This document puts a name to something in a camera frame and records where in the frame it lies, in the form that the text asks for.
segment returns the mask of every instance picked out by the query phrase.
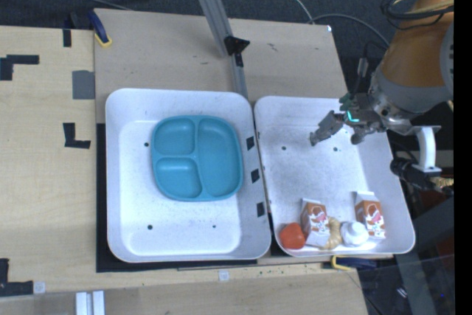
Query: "black clamp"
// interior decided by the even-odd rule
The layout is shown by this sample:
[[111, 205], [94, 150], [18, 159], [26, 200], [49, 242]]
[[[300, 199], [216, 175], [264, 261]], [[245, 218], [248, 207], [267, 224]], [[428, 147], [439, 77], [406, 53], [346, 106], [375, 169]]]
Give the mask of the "black clamp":
[[226, 51], [229, 55], [235, 55], [236, 66], [243, 67], [243, 57], [241, 53], [243, 50], [250, 44], [250, 41], [243, 40], [242, 38], [237, 38], [232, 35], [225, 37], [224, 45], [226, 46]]
[[15, 295], [33, 294], [33, 282], [9, 283], [8, 259], [0, 259], [0, 297], [13, 297]]

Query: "red fruit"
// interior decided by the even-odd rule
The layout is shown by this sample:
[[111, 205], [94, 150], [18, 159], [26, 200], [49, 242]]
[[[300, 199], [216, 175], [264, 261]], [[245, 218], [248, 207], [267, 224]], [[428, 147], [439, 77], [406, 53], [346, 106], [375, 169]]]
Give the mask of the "red fruit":
[[279, 233], [279, 239], [284, 248], [301, 249], [305, 245], [302, 227], [297, 222], [285, 226]]

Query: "blue divided plate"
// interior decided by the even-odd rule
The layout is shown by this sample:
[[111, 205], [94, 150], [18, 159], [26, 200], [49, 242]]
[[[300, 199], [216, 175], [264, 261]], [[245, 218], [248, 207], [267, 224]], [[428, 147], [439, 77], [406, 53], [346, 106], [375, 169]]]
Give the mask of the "blue divided plate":
[[214, 201], [243, 184], [243, 157], [234, 128], [212, 116], [162, 120], [151, 140], [154, 178], [167, 196], [180, 201]]

